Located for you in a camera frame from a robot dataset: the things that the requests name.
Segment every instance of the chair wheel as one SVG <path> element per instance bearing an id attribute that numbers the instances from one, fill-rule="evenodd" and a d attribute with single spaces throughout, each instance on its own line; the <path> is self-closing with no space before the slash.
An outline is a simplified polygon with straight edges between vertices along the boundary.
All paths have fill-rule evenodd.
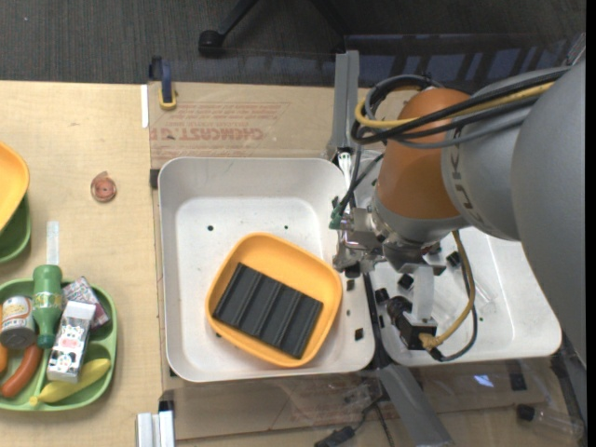
<path id="1" fill-rule="evenodd" d="M 221 53 L 224 37 L 214 30 L 205 30 L 198 36 L 198 52 L 204 55 Z"/>

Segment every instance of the gray floor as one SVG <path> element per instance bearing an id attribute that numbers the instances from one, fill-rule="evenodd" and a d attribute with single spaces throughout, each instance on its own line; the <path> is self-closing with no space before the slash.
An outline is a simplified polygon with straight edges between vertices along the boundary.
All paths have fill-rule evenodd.
<path id="1" fill-rule="evenodd" d="M 198 36 L 237 1 L 0 0 L 0 79 L 137 84 L 154 55 L 214 64 L 198 55 Z M 586 31 L 587 0 L 332 1 L 353 34 Z M 309 0 L 261 0 L 224 45 L 325 54 L 339 41 Z"/>

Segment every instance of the white plastic tray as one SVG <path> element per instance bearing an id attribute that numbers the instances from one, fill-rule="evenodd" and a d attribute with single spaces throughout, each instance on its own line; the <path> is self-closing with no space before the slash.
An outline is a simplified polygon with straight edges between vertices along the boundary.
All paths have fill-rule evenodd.
<path id="1" fill-rule="evenodd" d="M 332 199 L 345 178 L 316 158 L 171 160 L 159 174 L 166 349 L 182 379 L 201 383 L 363 369 L 374 351 L 366 294 L 346 290 L 332 330 L 315 358 L 298 369 L 259 360 L 216 336 L 204 301 L 226 255 L 245 235 L 268 232 L 331 263 L 337 234 Z M 363 337 L 355 337 L 362 328 Z"/>

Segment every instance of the green plate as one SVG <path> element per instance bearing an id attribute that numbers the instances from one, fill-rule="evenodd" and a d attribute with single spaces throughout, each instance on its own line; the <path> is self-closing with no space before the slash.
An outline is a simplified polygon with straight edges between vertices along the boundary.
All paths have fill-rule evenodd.
<path id="1" fill-rule="evenodd" d="M 70 281 L 64 281 L 62 286 L 66 286 Z M 29 384 L 14 398 L 6 399 L 0 396 L 0 409 L 8 409 L 10 411 L 67 411 L 70 409 L 77 409 L 86 406 L 99 398 L 107 389 L 112 381 L 112 374 L 115 366 L 116 354 L 116 339 L 117 339 L 117 318 L 115 305 L 110 296 L 101 288 L 91 285 L 95 294 L 97 295 L 103 309 L 110 317 L 110 321 L 94 330 L 89 335 L 89 342 L 87 352 L 85 353 L 85 362 L 108 358 L 111 361 L 110 369 L 101 379 L 90 386 L 74 393 L 72 396 L 45 404 L 40 402 L 36 406 L 29 403 L 31 396 L 38 395 L 47 382 L 46 367 L 49 358 L 50 349 L 46 349 L 42 362 L 37 369 L 37 373 Z M 34 290 L 34 281 L 32 278 L 23 278 L 9 281 L 0 286 L 0 303 L 3 303 L 7 298 L 16 295 L 32 296 Z M 8 366 L 5 371 L 0 374 L 0 385 L 3 384 L 10 375 L 19 367 L 22 358 L 22 351 L 10 350 L 8 353 Z"/>
<path id="2" fill-rule="evenodd" d="M 20 202 L 10 221 L 0 231 L 0 264 L 9 262 L 25 250 L 31 238 L 31 216 L 27 195 Z"/>

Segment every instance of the green bottle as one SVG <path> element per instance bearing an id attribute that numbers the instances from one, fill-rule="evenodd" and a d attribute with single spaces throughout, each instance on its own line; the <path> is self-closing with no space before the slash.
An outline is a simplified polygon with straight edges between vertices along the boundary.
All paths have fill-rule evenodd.
<path id="1" fill-rule="evenodd" d="M 42 264 L 34 270 L 33 316 L 39 327 L 37 345 L 54 346 L 58 321 L 62 316 L 62 271 L 55 264 Z"/>

